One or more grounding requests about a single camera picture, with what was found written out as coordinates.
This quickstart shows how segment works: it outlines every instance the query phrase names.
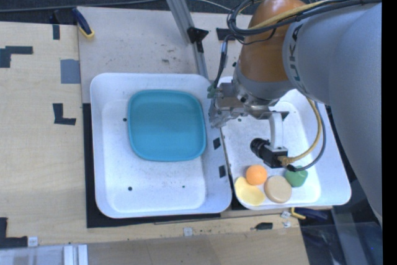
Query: blue plate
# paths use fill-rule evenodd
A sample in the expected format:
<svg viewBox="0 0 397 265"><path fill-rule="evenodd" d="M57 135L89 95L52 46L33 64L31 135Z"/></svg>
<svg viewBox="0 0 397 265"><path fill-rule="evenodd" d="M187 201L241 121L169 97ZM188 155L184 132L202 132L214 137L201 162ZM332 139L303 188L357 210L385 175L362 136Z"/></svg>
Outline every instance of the blue plate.
<svg viewBox="0 0 397 265"><path fill-rule="evenodd" d="M147 160L191 160L206 146L201 104L181 91L158 89L133 95L128 103L128 133L133 151Z"/></svg>

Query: blue clip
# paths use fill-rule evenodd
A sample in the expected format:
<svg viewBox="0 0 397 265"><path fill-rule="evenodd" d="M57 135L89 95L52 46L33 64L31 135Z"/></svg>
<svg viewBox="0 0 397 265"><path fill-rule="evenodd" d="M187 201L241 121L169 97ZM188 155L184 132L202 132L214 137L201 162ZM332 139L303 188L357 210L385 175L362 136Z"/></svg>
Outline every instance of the blue clip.
<svg viewBox="0 0 397 265"><path fill-rule="evenodd" d="M95 32L89 27L87 20L83 15L76 9L72 9L72 14L76 18L78 24L80 25L79 30L86 38L92 38Z"/></svg>

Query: orange circle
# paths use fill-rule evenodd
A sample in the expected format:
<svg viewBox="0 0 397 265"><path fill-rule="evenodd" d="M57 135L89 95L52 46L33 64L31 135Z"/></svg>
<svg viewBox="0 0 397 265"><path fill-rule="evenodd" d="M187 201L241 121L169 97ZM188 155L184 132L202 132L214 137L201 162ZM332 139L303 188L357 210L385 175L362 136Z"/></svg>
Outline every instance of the orange circle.
<svg viewBox="0 0 397 265"><path fill-rule="evenodd" d="M267 170L265 167L254 164L248 167L246 171L246 179L247 182L253 186L258 186L264 183L267 179Z"/></svg>

